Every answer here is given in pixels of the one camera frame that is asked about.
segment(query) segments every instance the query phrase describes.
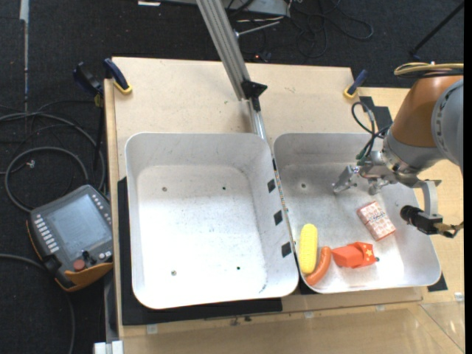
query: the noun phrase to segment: black bracket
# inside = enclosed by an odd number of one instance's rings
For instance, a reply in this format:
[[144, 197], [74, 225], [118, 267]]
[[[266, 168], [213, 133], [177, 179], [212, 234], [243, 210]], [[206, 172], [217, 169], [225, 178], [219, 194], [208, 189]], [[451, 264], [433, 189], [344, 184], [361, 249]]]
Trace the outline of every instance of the black bracket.
[[254, 110], [260, 111], [259, 96], [267, 89], [267, 86], [249, 80], [244, 80], [241, 86], [243, 87], [245, 97], [252, 101]]

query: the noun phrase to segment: black floor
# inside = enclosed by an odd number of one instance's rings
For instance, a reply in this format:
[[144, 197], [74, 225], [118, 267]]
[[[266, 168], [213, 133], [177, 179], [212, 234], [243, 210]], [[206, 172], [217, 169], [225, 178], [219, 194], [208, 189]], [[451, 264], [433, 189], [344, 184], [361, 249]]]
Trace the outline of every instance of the black floor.
[[[350, 67], [369, 72], [365, 86], [409, 87], [395, 67], [417, 61], [409, 50], [421, 42], [463, 0], [304, 0], [291, 19], [241, 37], [248, 62]], [[93, 148], [74, 128], [45, 118], [7, 121], [7, 115], [43, 109], [76, 122], [93, 138], [100, 110], [80, 90], [72, 70], [83, 61], [99, 78], [111, 56], [217, 60], [198, 8], [162, 3], [143, 7], [136, 0], [29, 0], [27, 104], [25, 104], [25, 25], [21, 0], [0, 4], [0, 174], [12, 159], [38, 146], [61, 146], [90, 168]], [[257, 25], [240, 19], [266, 18], [241, 12], [231, 21], [238, 31]], [[418, 52], [421, 61], [463, 63], [464, 10], [460, 10]], [[156, 84], [165, 87], [165, 75]], [[35, 160], [35, 166], [25, 165]], [[41, 153], [19, 159], [12, 192], [39, 206], [83, 183], [70, 159]], [[94, 173], [96, 181], [100, 170]], [[26, 233], [27, 213], [8, 198], [0, 182], [0, 253], [36, 260]], [[72, 333], [69, 307], [59, 287], [34, 266], [0, 260], [0, 353], [67, 353]], [[103, 284], [70, 294], [75, 312], [74, 353], [91, 353], [104, 341]]]

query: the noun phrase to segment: button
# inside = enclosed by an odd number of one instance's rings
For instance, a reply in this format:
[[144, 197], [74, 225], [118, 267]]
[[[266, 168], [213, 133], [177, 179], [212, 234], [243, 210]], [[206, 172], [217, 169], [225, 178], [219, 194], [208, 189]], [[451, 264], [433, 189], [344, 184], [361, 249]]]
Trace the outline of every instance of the button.
[[78, 260], [74, 261], [74, 270], [75, 271], [82, 271], [84, 268], [86, 268], [86, 262], [79, 258]]

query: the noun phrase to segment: metal pole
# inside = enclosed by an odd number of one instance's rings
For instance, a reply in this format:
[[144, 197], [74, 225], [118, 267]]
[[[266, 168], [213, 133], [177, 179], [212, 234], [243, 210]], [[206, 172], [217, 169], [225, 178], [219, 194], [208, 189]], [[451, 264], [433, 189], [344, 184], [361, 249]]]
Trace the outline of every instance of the metal pole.
[[[223, 62], [229, 80], [239, 100], [245, 100], [242, 82], [251, 81], [244, 63], [243, 55], [221, 0], [196, 0], [205, 20], [209, 34], [212, 36], [218, 55]], [[266, 129], [260, 111], [255, 111], [251, 100], [248, 100], [251, 125], [254, 133], [267, 140]]]

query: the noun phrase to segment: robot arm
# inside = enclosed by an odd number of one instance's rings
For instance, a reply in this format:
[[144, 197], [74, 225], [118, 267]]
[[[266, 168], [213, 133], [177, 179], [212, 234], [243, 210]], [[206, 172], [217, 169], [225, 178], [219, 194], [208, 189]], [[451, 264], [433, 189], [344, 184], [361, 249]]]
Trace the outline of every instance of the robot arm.
[[456, 73], [442, 69], [439, 74], [425, 73], [416, 81], [391, 127], [381, 133], [382, 150], [361, 153], [357, 166], [348, 166], [333, 185], [334, 193], [354, 186], [356, 176], [369, 180], [371, 195], [388, 184], [400, 182], [407, 187], [421, 188], [425, 197], [424, 211], [413, 206], [402, 208], [400, 215], [405, 221], [428, 235], [453, 237], [463, 228], [463, 223], [443, 224], [443, 217], [438, 214], [436, 186], [440, 181], [418, 178], [420, 172], [441, 159], [459, 165], [464, 174], [464, 80]]

